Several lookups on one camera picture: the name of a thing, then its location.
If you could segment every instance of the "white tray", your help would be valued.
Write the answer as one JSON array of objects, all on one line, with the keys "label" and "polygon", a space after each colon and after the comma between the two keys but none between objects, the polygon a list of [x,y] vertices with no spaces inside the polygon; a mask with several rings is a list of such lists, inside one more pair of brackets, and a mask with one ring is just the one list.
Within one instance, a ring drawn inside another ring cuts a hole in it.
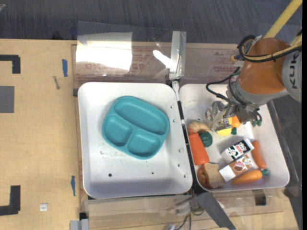
[{"label": "white tray", "polygon": [[[227,85],[225,84],[215,84],[210,85],[210,88],[217,93],[226,95],[226,86]],[[180,88],[179,95],[186,125],[190,124],[192,121],[206,123],[205,111],[208,110],[212,102],[222,100],[209,93],[206,90],[205,84],[183,85]],[[210,192],[227,192],[277,188],[284,187],[288,184],[290,179],[288,167],[285,162],[267,105],[261,106],[259,113],[263,119],[260,127],[253,127],[251,123],[248,122],[245,125],[241,125],[237,129],[237,135],[223,137],[213,133],[213,144],[206,148],[206,151],[210,162],[217,163],[222,168],[226,165],[226,162],[220,155],[224,149],[243,140],[244,138],[249,138],[251,140],[256,139],[260,142],[262,158],[267,164],[270,176],[264,176],[260,181],[252,184],[233,185],[228,182],[225,186],[216,189],[204,188],[200,185],[203,189]]]},{"label": "white tray", "polygon": [[[140,98],[163,111],[170,128],[161,149],[140,160],[109,145],[102,123],[121,96]],[[96,199],[182,194],[192,186],[192,174],[176,95],[159,83],[89,82],[78,90],[83,156],[83,185]]]}]

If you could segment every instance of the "wooden table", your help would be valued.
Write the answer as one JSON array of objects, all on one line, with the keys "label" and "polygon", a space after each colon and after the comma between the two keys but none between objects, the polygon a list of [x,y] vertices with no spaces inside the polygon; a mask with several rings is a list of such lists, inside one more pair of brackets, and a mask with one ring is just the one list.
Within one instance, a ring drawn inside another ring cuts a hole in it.
[{"label": "wooden table", "polygon": [[[72,50],[75,41],[0,39],[0,54],[19,55],[21,73],[0,61],[0,86],[14,86],[13,113],[0,113],[0,206],[19,185],[18,214],[0,216],[0,229],[69,229],[81,208]],[[63,64],[67,61],[67,74]],[[75,194],[71,185],[75,179]],[[278,189],[278,212],[235,216],[238,229],[298,229],[289,199]],[[192,229],[217,228],[193,216]],[[164,229],[164,225],[132,229]]]}]

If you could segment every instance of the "gray square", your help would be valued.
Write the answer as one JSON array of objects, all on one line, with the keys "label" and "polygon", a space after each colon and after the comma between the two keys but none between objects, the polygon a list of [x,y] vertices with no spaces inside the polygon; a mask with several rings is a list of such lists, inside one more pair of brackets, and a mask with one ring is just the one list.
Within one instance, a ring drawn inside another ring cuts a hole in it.
[{"label": "gray square", "polygon": [[14,113],[14,86],[0,86],[0,113]]}]

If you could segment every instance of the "dark gray floor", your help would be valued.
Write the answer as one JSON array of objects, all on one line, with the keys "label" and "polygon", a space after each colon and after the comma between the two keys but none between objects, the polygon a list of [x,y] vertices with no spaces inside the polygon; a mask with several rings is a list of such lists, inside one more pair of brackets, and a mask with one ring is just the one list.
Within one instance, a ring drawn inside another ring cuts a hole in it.
[{"label": "dark gray floor", "polygon": [[[51,39],[58,31],[72,39],[78,21],[187,31],[188,42],[239,43],[265,34],[291,0],[0,0],[0,38]],[[276,36],[290,42],[302,27],[302,6]],[[275,100],[280,140],[290,152],[289,196],[302,221],[302,105],[287,96]]]}]

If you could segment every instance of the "orange carrot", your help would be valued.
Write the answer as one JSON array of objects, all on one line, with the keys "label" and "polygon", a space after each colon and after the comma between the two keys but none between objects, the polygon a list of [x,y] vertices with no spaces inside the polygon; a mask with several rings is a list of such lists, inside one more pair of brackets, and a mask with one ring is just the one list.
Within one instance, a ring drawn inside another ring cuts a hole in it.
[{"label": "orange carrot", "polygon": [[233,116],[232,117],[232,123],[231,123],[231,126],[232,127],[235,127],[235,128],[239,128],[239,126],[241,125],[239,119],[237,116]]},{"label": "orange carrot", "polygon": [[251,151],[251,155],[253,156],[253,159],[257,166],[260,169],[265,169],[267,167],[266,163],[263,161],[261,154],[260,154],[260,145],[257,140],[252,142],[254,149]]},{"label": "orange carrot", "polygon": [[262,173],[260,170],[248,171],[240,177],[234,179],[232,184],[244,184],[259,181],[262,178]]}]

